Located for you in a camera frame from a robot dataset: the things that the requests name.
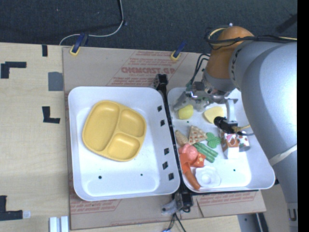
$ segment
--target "white cable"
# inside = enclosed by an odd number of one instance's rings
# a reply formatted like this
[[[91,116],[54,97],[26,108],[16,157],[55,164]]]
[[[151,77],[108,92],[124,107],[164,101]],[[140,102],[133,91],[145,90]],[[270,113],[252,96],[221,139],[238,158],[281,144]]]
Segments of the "white cable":
[[[297,150],[297,144],[295,144],[293,147],[289,148],[287,151],[277,154],[274,157],[272,157],[271,159],[269,159],[269,164],[271,166],[277,164],[278,162],[282,161],[283,159],[285,159],[286,157],[288,157],[290,154],[292,154],[294,151]]]
[[[122,2],[121,2],[121,0],[119,0],[119,3],[120,3],[120,11],[121,11],[121,23],[120,23],[119,27],[116,29],[116,31],[113,32],[113,33],[110,33],[110,34],[106,34],[106,35],[94,35],[94,34],[89,34],[89,35],[88,35],[89,37],[97,37],[97,38],[109,37],[109,36],[112,36],[112,35],[116,34],[116,33],[120,30],[120,28],[122,27],[122,25],[123,25],[123,23],[124,23],[125,20],[124,20],[124,13],[123,13],[123,8],[122,8]],[[72,34],[72,35],[66,36],[65,38],[63,38],[63,39],[60,41],[59,45],[61,45],[62,42],[64,42],[67,38],[70,38],[70,37],[73,37],[73,36],[79,36],[79,34]]]

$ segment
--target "cardboard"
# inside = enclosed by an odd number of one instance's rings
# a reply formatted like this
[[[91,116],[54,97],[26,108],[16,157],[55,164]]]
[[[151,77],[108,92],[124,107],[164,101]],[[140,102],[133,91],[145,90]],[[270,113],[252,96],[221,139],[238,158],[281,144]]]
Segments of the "cardboard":
[[[72,230],[118,225],[170,221],[161,214],[161,207],[172,200],[172,195],[87,202],[74,192],[70,158],[70,125],[67,97],[79,86],[153,87],[157,74],[166,74],[168,91],[183,87],[193,76],[200,54],[182,53],[177,61],[171,52],[82,47],[77,56],[63,47],[63,75],[66,97],[67,150],[70,184],[70,226]],[[196,80],[202,77],[201,67]],[[194,205],[181,219],[229,216],[264,212],[260,191],[193,196]]]

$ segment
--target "white tray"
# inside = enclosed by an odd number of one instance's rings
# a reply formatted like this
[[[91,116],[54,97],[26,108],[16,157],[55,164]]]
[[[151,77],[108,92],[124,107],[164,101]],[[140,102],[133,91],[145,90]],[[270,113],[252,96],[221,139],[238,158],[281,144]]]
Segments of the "white tray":
[[[138,155],[127,162],[99,156],[83,144],[82,130],[94,104],[121,103],[147,122]],[[176,156],[162,96],[150,87],[77,87],[69,93],[73,183],[86,201],[133,198],[174,193],[180,185]]]
[[[174,131],[179,130],[183,134],[189,135],[190,126],[193,125],[199,127],[205,132],[212,132],[215,136],[218,136],[218,128],[206,121],[203,117],[203,112],[194,110],[194,114],[190,119],[178,119],[177,112],[173,110],[173,106],[183,91],[185,91],[185,88],[174,88],[168,93],[168,101]],[[239,123],[239,126],[248,125],[249,122],[243,110],[241,93],[235,89],[229,95],[229,98],[238,99],[235,104],[235,117]],[[226,106],[224,104],[211,104],[207,107],[207,109],[214,106],[221,106],[225,112],[225,117],[227,117]],[[219,155],[215,158],[214,163],[210,163],[205,160],[206,165],[212,166],[217,170],[217,173],[221,178],[221,183],[219,186],[212,188],[200,188],[200,190],[197,191],[188,183],[187,179],[183,175],[184,182],[188,188],[194,192],[203,193],[257,190],[272,187],[275,182],[274,171],[269,165],[267,157],[265,156],[256,137],[249,136],[248,139],[251,148],[247,151],[240,152],[238,159],[227,159],[223,155],[221,145],[218,145],[215,150],[219,153]]]

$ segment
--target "toy pizza slice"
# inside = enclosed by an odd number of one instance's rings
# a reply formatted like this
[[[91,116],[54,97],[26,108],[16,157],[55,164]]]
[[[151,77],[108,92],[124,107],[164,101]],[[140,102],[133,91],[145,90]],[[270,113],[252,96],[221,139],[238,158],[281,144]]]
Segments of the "toy pizza slice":
[[[207,139],[206,133],[196,126],[191,126],[189,132],[189,144],[193,145],[195,143],[204,141]]]

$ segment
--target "blue clip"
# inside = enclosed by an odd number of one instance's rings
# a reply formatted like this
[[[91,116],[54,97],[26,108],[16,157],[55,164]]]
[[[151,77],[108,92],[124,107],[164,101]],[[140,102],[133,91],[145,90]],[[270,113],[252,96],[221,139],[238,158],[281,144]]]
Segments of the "blue clip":
[[[72,46],[72,48],[70,50],[70,54],[72,56],[77,56],[79,54],[80,49],[81,49],[80,47],[87,45],[87,43],[88,43],[88,34],[81,33],[78,36],[78,39],[77,39],[75,45]]]
[[[180,52],[184,49],[184,47],[187,45],[187,41],[183,41],[177,50],[173,51],[170,55],[170,59],[173,61],[177,61],[180,57]]]

